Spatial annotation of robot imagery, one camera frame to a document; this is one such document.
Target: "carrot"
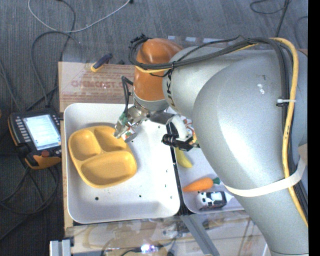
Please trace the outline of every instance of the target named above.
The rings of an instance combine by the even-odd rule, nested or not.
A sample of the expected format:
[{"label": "carrot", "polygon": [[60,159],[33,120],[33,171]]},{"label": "carrot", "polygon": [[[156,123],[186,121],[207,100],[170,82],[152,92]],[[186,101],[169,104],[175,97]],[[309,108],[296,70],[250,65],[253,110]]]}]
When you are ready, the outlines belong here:
[{"label": "carrot", "polygon": [[190,183],[189,185],[185,186],[184,188],[182,188],[182,191],[183,192],[192,192],[192,191],[208,190],[208,189],[212,188],[214,183],[219,184],[220,183],[219,178],[212,179],[209,177],[204,177],[204,178],[198,179],[198,180]]}]

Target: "screen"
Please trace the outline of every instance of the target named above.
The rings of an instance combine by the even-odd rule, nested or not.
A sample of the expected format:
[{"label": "screen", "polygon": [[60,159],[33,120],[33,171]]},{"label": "screen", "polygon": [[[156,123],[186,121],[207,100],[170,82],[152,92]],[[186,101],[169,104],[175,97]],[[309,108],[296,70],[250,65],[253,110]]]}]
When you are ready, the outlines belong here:
[{"label": "screen", "polygon": [[61,145],[61,137],[49,114],[22,119],[37,150]]}]

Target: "yellow banana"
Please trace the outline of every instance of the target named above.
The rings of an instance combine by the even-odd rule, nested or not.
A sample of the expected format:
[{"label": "yellow banana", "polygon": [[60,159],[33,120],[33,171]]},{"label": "yellow banana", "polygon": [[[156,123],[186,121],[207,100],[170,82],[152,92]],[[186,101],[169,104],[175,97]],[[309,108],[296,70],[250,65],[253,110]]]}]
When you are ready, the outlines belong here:
[{"label": "yellow banana", "polygon": [[174,152],[175,152],[176,161],[179,165],[181,165],[184,168],[191,168],[193,166],[193,164],[186,157],[185,153],[182,150],[175,147]]}]

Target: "gray floor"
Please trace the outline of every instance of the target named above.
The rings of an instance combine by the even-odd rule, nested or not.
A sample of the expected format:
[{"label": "gray floor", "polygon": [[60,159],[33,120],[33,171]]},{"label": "gray floor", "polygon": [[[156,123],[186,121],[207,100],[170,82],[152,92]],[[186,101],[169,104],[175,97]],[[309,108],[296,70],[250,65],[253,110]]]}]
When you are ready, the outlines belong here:
[{"label": "gray floor", "polygon": [[[76,13],[75,30],[85,28],[94,21],[113,12],[125,0],[66,0]],[[76,43],[63,34],[42,33],[50,31],[38,22],[28,10],[27,0],[2,0],[0,3],[0,61],[18,106],[12,100],[4,74],[0,76],[0,198],[3,199],[22,178],[24,169],[17,160],[7,119],[18,107],[25,110],[43,96],[39,81],[32,69],[34,63],[40,79],[49,92],[56,86],[57,62],[63,51],[68,61],[93,62],[106,53],[112,53],[111,64],[128,61],[130,41],[145,34],[148,37],[185,37],[229,39],[244,37],[274,37],[282,12],[262,14],[250,8],[252,0],[134,0],[116,14],[72,36],[80,42],[82,56]],[[252,7],[259,12],[273,12],[284,6],[284,0],[267,0]],[[31,0],[33,12],[46,24],[59,31],[72,28],[73,13],[59,0]],[[291,41],[297,48],[308,48],[308,0],[291,0],[278,36]],[[56,90],[51,106],[59,109]],[[43,100],[32,109],[45,106]],[[55,175],[61,172],[57,166]],[[44,199],[54,191],[53,177],[48,171],[32,171]],[[8,203],[20,211],[33,211],[40,204],[30,177],[21,191]],[[58,186],[52,204],[43,212],[29,216],[5,237],[15,225],[25,218],[0,207],[0,255],[48,255],[48,241],[64,237],[62,187]]]}]

